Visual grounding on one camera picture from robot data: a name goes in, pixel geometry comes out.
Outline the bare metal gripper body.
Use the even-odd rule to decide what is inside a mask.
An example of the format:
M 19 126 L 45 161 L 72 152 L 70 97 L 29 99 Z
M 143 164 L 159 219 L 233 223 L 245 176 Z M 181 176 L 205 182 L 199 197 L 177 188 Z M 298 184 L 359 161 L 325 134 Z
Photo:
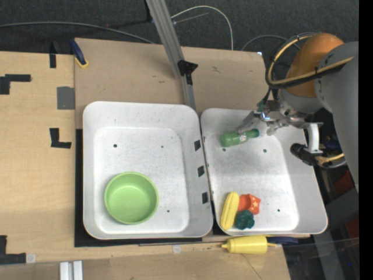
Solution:
M 306 117 L 306 114 L 295 111 L 288 104 L 281 104 L 275 100 L 268 100 L 261 111 L 261 121 L 277 128 L 289 125 L 304 128 Z

